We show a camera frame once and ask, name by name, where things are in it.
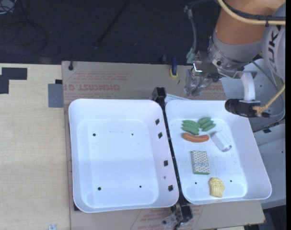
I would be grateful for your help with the yellow and green patterned carton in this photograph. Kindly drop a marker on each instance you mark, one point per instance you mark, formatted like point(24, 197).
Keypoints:
point(200, 162)

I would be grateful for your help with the clear plastic bottle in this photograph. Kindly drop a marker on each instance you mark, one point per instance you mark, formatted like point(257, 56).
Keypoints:
point(219, 141)

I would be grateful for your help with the orange sausage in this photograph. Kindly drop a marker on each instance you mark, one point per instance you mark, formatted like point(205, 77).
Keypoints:
point(195, 138)

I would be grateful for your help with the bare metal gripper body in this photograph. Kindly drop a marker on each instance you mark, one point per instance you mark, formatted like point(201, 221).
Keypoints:
point(208, 65)

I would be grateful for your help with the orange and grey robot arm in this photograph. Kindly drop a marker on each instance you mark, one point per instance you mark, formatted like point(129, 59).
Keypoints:
point(241, 23)

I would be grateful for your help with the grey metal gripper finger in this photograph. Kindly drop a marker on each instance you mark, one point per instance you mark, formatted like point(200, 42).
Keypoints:
point(189, 84)
point(201, 86)

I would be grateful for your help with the white plastic tray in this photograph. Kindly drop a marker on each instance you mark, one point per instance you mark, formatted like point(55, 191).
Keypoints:
point(116, 157)
point(222, 166)

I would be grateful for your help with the yellow popcorn toy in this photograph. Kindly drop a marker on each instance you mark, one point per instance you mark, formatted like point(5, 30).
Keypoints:
point(216, 187)

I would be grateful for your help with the thin black rod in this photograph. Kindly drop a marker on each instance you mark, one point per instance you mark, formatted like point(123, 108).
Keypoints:
point(172, 147)

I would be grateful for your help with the green pea pods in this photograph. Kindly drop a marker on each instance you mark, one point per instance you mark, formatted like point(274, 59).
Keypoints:
point(207, 124)
point(190, 127)

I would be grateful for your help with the black cylinder on white bracket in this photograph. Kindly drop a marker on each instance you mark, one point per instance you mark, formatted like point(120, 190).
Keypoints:
point(241, 107)

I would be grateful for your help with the brown cardboard board, red print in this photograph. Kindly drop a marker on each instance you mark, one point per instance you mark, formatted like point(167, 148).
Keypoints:
point(126, 85)

